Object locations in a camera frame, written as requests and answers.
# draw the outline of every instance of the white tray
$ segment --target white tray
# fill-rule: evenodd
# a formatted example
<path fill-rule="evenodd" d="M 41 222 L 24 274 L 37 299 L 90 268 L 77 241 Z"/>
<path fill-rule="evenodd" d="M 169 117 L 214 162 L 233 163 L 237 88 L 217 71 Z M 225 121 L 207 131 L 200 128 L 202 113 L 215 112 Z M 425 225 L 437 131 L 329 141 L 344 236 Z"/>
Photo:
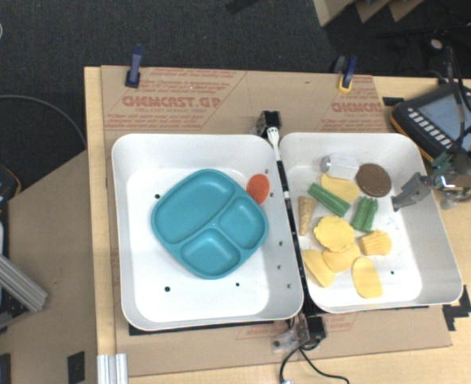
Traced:
<path fill-rule="evenodd" d="M 391 196 L 401 193 L 401 187 L 415 172 L 426 174 L 418 148 L 410 139 L 400 134 L 293 133 L 281 140 L 280 150 L 297 228 L 297 199 L 309 196 L 309 186 L 318 183 L 322 157 L 341 153 L 352 155 L 360 164 L 377 163 L 392 180 L 392 190 L 378 199 L 379 209 L 373 223 L 373 229 L 387 232 L 393 243 L 388 255 L 372 257 L 383 295 L 376 299 L 359 296 L 350 270 L 337 274 L 328 288 L 320 287 L 307 273 L 308 290 L 317 306 L 330 313 L 341 313 L 445 304 L 459 299 L 461 276 L 433 195 L 393 211 Z M 353 203 L 344 216 L 349 222 L 356 205 Z M 318 203 L 311 228 L 324 215 L 332 213 Z M 301 249 L 322 250 L 311 228 L 306 236 L 299 236 Z M 362 234 L 356 231 L 357 237 Z"/>
<path fill-rule="evenodd" d="M 128 134 L 112 149 L 126 319 L 141 330 L 260 322 L 301 309 L 301 277 L 274 153 L 255 135 Z M 244 189 L 266 173 L 273 196 L 261 208 L 264 243 L 233 273 L 207 280 L 190 273 L 160 244 L 150 215 L 158 199 L 193 172 L 211 168 Z"/>

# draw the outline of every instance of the yellow toy food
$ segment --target yellow toy food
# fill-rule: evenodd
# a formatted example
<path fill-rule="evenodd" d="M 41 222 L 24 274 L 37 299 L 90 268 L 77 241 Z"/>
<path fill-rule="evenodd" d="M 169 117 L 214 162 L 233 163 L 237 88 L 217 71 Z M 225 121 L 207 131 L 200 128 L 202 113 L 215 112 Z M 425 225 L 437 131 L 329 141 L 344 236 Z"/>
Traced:
<path fill-rule="evenodd" d="M 353 242 L 349 248 L 342 252 L 332 252 L 327 249 L 322 252 L 325 264 L 335 273 L 344 272 L 350 269 L 354 261 L 360 256 L 360 247 L 356 242 Z"/>
<path fill-rule="evenodd" d="M 389 235 L 382 230 L 375 230 L 371 234 L 361 237 L 361 250 L 363 254 L 388 254 L 392 249 L 392 241 Z"/>
<path fill-rule="evenodd" d="M 322 175 L 321 185 L 324 189 L 349 203 L 354 202 L 360 195 L 360 187 L 355 182 L 332 178 L 328 174 Z"/>
<path fill-rule="evenodd" d="M 308 232 L 316 205 L 317 199 L 307 198 L 306 196 L 299 197 L 299 234 L 301 236 Z"/>
<path fill-rule="evenodd" d="M 341 252 L 354 243 L 354 228 L 338 216 L 321 218 L 313 233 L 325 248 L 333 252 Z"/>
<path fill-rule="evenodd" d="M 353 282 L 357 293 L 363 298 L 382 296 L 382 284 L 379 274 L 370 258 L 361 256 L 353 263 Z"/>
<path fill-rule="evenodd" d="M 325 264 L 320 250 L 302 250 L 302 260 L 322 287 L 329 287 L 334 281 L 334 272 Z"/>

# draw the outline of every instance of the wooden table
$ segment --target wooden table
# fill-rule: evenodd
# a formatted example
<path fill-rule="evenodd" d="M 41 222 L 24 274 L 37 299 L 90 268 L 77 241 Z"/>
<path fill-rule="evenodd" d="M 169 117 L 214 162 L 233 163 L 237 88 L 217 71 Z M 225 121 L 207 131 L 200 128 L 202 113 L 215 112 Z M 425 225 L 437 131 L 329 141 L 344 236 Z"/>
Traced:
<path fill-rule="evenodd" d="M 91 225 L 98 354 L 116 354 L 113 287 L 110 263 L 109 216 L 106 192 L 106 158 L 102 117 L 102 73 L 85 68 L 86 120 L 90 169 Z M 412 98 L 436 86 L 432 78 L 374 78 L 380 97 Z M 471 81 L 465 82 L 471 87 Z M 471 301 L 471 201 L 441 210 L 447 235 Z M 387 382 L 471 382 L 471 314 L 456 320 L 453 345 L 446 348 L 374 354 L 316 361 L 320 370 L 347 377 L 352 384 Z M 163 374 L 131 378 L 131 383 L 277 383 L 278 364 Z M 296 384 L 337 382 L 320 378 L 306 362 L 291 362 L 285 376 Z"/>

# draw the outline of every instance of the teal plate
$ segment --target teal plate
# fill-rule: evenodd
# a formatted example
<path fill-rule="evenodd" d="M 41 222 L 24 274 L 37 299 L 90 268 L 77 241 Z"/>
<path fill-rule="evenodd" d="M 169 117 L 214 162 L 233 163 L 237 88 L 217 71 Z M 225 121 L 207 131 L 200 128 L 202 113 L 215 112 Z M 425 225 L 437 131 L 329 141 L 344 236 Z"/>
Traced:
<path fill-rule="evenodd" d="M 232 178 L 198 170 L 155 205 L 152 228 L 161 244 L 202 278 L 223 278 L 263 243 L 269 224 L 261 207 Z"/>

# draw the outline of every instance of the brown round object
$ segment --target brown round object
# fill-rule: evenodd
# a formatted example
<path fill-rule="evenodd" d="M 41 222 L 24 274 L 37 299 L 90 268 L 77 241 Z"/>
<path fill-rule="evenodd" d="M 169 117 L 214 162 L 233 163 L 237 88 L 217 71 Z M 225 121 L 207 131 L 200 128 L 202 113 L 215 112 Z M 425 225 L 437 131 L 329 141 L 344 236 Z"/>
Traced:
<path fill-rule="evenodd" d="M 382 166 L 366 163 L 360 166 L 356 182 L 365 194 L 374 198 L 386 196 L 392 189 L 392 180 Z"/>

